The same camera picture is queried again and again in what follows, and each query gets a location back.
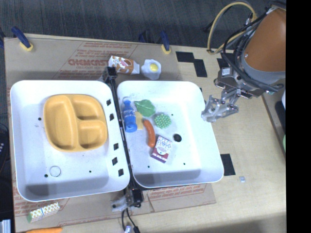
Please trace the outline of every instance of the green leaf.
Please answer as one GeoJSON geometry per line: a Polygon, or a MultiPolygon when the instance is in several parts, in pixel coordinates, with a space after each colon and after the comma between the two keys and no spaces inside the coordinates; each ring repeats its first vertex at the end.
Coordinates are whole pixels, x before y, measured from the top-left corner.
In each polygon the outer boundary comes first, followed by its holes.
{"type": "Polygon", "coordinates": [[[150,117],[156,112],[155,106],[150,102],[150,100],[135,101],[135,106],[137,111],[141,113],[144,117],[150,117]]]}

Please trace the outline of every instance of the green textured ball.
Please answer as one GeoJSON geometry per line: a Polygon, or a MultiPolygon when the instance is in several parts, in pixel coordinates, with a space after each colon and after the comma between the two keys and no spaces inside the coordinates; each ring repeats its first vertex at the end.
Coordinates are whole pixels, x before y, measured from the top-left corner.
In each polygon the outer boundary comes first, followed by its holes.
{"type": "Polygon", "coordinates": [[[160,129],[165,129],[172,123],[170,117],[165,114],[160,114],[155,117],[155,125],[160,129]]]}

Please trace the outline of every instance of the tan table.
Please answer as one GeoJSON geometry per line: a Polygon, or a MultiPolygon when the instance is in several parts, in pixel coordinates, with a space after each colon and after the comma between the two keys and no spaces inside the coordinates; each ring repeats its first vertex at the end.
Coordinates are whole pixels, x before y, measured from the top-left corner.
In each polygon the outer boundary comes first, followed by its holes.
{"type": "MultiPolygon", "coordinates": [[[[205,48],[171,46],[172,52],[168,57],[158,52],[159,45],[135,44],[145,55],[149,53],[147,58],[153,56],[154,49],[153,57],[162,64],[162,68],[176,66],[178,74],[172,75],[171,79],[197,84],[205,100],[210,94],[220,97],[221,89],[213,84],[219,70],[219,55],[208,55],[205,48]],[[203,59],[208,78],[197,77],[192,63],[177,62],[176,51],[192,52],[195,59],[203,59]]],[[[131,57],[140,63],[143,59],[135,54],[131,57]]],[[[6,69],[8,86],[30,76],[25,74],[27,69],[17,70],[6,69]]],[[[142,233],[287,231],[284,149],[278,141],[262,97],[251,100],[241,98],[237,104],[239,113],[220,118],[212,124],[220,154],[230,154],[236,173],[212,184],[216,203],[131,216],[142,233]],[[245,182],[241,182],[240,177],[244,177],[245,182]]],[[[121,233],[121,219],[64,226],[63,232],[121,233]]]]}

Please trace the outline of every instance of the white plastic tray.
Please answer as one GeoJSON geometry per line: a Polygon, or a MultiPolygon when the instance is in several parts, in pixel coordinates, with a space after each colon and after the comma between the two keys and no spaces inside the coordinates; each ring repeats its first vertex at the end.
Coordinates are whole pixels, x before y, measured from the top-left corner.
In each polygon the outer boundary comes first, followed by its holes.
{"type": "Polygon", "coordinates": [[[119,123],[112,93],[106,84],[99,81],[20,81],[11,88],[11,110],[17,188],[26,200],[55,200],[120,191],[128,185],[130,175],[119,123]],[[56,94],[85,94],[100,102],[108,127],[108,140],[103,146],[82,152],[62,152],[49,144],[43,106],[56,94]]]}
{"type": "MultiPolygon", "coordinates": [[[[154,127],[156,135],[173,142],[166,163],[150,157],[147,131],[125,133],[133,176],[143,187],[156,188],[219,181],[224,167],[210,123],[203,121],[205,108],[200,88],[190,82],[124,81],[117,88],[120,108],[125,99],[150,100],[156,113],[171,117],[166,129],[154,127]],[[174,141],[178,134],[182,140],[174,141]]],[[[154,116],[147,117],[153,124],[154,116]]]]}

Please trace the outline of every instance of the yellow cable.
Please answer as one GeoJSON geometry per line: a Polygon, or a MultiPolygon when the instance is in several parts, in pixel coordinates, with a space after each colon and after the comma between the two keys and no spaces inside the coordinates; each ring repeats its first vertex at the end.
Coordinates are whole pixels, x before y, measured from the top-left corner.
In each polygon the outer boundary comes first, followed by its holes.
{"type": "MultiPolygon", "coordinates": [[[[228,4],[226,7],[224,7],[219,13],[218,15],[215,17],[214,19],[214,22],[211,26],[211,30],[209,32],[209,36],[208,36],[208,41],[207,41],[207,51],[209,54],[217,54],[219,53],[219,51],[221,51],[221,49],[224,47],[224,44],[222,44],[220,47],[218,47],[215,51],[212,51],[210,49],[210,42],[211,42],[211,38],[212,38],[212,34],[213,34],[213,31],[214,31],[214,27],[215,27],[215,24],[217,22],[217,20],[219,19],[219,17],[230,7],[234,6],[234,5],[243,5],[243,6],[246,6],[252,13],[253,13],[253,17],[251,19],[251,22],[256,20],[257,19],[257,15],[256,15],[256,12],[254,11],[254,9],[252,8],[252,6],[250,6],[248,3],[246,2],[242,2],[242,1],[236,1],[236,2],[232,2],[230,4],[228,4]]],[[[231,42],[232,40],[234,40],[235,38],[239,37],[241,34],[243,34],[243,32],[235,35],[234,37],[230,38],[228,43],[231,42]]]]}

